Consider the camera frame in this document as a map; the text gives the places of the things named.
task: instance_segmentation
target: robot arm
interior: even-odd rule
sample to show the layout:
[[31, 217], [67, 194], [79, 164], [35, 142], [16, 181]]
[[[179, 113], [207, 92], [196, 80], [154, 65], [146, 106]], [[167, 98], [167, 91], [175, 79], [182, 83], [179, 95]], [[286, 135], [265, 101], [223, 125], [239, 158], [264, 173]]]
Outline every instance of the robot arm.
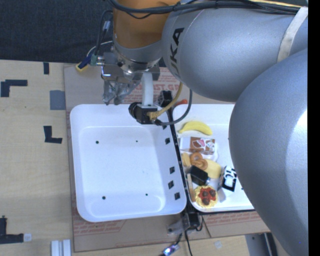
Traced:
[[116, 80], [136, 84], [148, 72], [156, 80], [163, 58], [191, 91], [235, 103], [229, 147], [241, 185], [284, 249], [309, 255], [308, 8], [263, 0], [109, 2]]

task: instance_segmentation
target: black cable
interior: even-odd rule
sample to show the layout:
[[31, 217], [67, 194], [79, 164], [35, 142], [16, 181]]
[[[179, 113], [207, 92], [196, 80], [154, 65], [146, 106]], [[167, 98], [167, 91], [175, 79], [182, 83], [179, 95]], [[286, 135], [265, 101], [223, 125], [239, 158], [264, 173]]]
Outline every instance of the black cable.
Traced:
[[199, 229], [195, 229], [196, 231], [201, 231], [202, 230], [202, 228], [204, 227], [204, 223], [205, 223], [205, 220], [204, 220], [204, 217], [203, 216], [201, 216], [201, 218], [202, 218], [202, 220], [201, 220], [201, 226], [200, 226], [200, 228]]
[[184, 236], [185, 236], [186, 243], [188, 244], [188, 249], [189, 249], [190, 256], [193, 256], [193, 255], [192, 255], [192, 252], [191, 252], [191, 248], [190, 248], [190, 243], [189, 243], [189, 238], [188, 238], [187, 231], [188, 231], [188, 230], [185, 230], [185, 231], [184, 231]]
[[151, 16], [151, 15], [152, 15], [152, 13], [148, 13], [148, 14], [147, 14], [147, 15], [145, 15], [145, 16], [137, 17], [137, 16], [135, 16], [134, 14], [132, 14], [132, 13], [130, 13], [130, 12], [127, 12], [126, 14], [128, 14], [128, 15], [130, 15], [131, 17], [134, 17], [135, 19], [138, 19], [138, 20], [145, 19], [145, 18], [147, 18], [147, 17], [149, 17], [149, 16]]
[[175, 242], [175, 244], [174, 244], [175, 246], [176, 246], [177, 244], [179, 244], [181, 238], [182, 238], [182, 233], [179, 235], [178, 239], [176, 240], [176, 242]]
[[295, 14], [300, 9], [300, 6], [285, 6], [275, 3], [257, 3], [250, 0], [210, 0], [205, 2], [193, 3], [191, 0], [188, 3], [180, 4], [177, 2], [175, 5], [157, 6], [149, 8], [130, 8], [119, 4], [116, 0], [108, 0], [110, 5], [120, 11], [126, 13], [139, 13], [139, 14], [165, 14], [170, 12], [177, 12], [183, 10], [203, 10], [209, 8], [250, 8], [250, 9], [262, 9], [272, 13], [280, 14]]
[[98, 38], [96, 40], [96, 46], [95, 46], [95, 50], [94, 50], [94, 55], [98, 55], [99, 53], [99, 48], [100, 48], [100, 45], [106, 35], [106, 32], [107, 30], [106, 29], [103, 29], [103, 26], [104, 26], [104, 23], [105, 23], [105, 15], [106, 14], [112, 14], [113, 11], [112, 10], [105, 10], [102, 15], [101, 15], [101, 18], [100, 18], [100, 26], [99, 26], [99, 33], [98, 33]]
[[170, 122], [162, 122], [159, 119], [156, 119], [155, 121], [153, 121], [152, 123], [157, 125], [157, 126], [170, 126], [170, 125], [175, 125], [176, 123], [180, 122], [182, 119], [184, 119], [187, 114], [190, 111], [191, 105], [192, 105], [192, 90], [189, 90], [189, 102], [188, 102], [188, 107], [186, 108], [185, 112], [183, 113], [183, 115], [181, 117], [179, 117], [177, 120], [174, 121], [170, 121]]

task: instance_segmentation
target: yellow object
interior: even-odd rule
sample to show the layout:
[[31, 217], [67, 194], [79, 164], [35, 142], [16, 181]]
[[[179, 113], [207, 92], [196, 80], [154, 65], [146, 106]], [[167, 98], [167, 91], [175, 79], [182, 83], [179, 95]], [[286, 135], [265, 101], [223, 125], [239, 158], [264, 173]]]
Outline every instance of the yellow object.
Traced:
[[205, 159], [208, 167], [204, 170], [211, 179], [219, 179], [221, 175], [221, 165], [210, 159]]
[[178, 133], [182, 134], [183, 132], [186, 132], [186, 131], [198, 131], [205, 135], [212, 135], [211, 128], [207, 124], [201, 121], [186, 122], [183, 128], [178, 131]]
[[189, 167], [189, 166], [191, 165], [190, 156], [189, 156], [188, 153], [186, 153], [186, 152], [182, 153], [181, 159], [182, 159], [182, 164], [183, 164], [185, 167]]
[[77, 65], [75, 65], [75, 69], [78, 71], [78, 72], [82, 72], [82, 71], [85, 71], [87, 68], [88, 68], [88, 65], [84, 66], [83, 68], [79, 68], [79, 65], [81, 64], [81, 62], [79, 62]]
[[187, 173], [186, 180], [187, 180], [187, 183], [188, 183], [188, 189], [189, 189], [189, 195], [190, 195], [190, 198], [191, 198], [191, 202], [195, 202], [196, 201], [196, 194], [195, 194], [194, 187], [192, 185], [192, 178], [191, 178], [191, 174], [190, 173]]
[[204, 189], [204, 190], [207, 190], [207, 189], [212, 189], [215, 191], [215, 189], [208, 185], [208, 186], [197, 186], [194, 190], [194, 194], [195, 194], [195, 201], [196, 203], [200, 206], [200, 207], [203, 207], [203, 208], [212, 208], [214, 207], [217, 202], [218, 202], [218, 194], [216, 193], [215, 194], [215, 200], [213, 199], [210, 199], [209, 201], [209, 204], [204, 204], [201, 197], [200, 197], [200, 193], [201, 193], [201, 190]]

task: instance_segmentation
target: dark background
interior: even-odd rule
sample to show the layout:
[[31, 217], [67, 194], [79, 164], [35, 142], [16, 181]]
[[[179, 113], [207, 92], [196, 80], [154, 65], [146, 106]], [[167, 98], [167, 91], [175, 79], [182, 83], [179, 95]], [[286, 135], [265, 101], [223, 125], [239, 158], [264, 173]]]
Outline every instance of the dark background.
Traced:
[[[96, 45], [105, 9], [103, 0], [0, 0], [0, 60], [79, 63]], [[104, 41], [111, 37], [112, 28]]]

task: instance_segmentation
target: toy banana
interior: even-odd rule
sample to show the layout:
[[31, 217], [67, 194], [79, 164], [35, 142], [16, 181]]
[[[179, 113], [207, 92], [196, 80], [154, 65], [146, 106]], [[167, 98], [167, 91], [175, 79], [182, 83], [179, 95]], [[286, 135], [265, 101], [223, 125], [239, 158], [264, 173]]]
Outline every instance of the toy banana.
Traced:
[[201, 121], [189, 121], [186, 122], [182, 129], [178, 131], [178, 133], [182, 134], [186, 131], [199, 131], [205, 135], [212, 135], [211, 128]]

